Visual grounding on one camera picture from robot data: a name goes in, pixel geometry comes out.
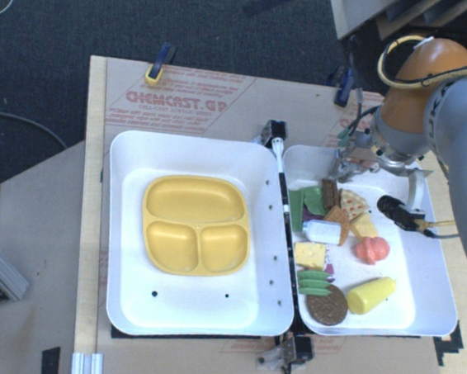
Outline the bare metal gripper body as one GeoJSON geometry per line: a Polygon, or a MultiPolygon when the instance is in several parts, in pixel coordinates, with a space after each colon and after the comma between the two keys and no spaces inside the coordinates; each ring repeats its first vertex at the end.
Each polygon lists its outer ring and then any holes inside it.
{"type": "Polygon", "coordinates": [[[414,158],[404,157],[395,154],[387,154],[382,149],[362,148],[349,146],[346,149],[345,160],[359,168],[362,172],[379,172],[381,169],[399,176],[406,176],[409,173],[409,166],[414,158]]]}

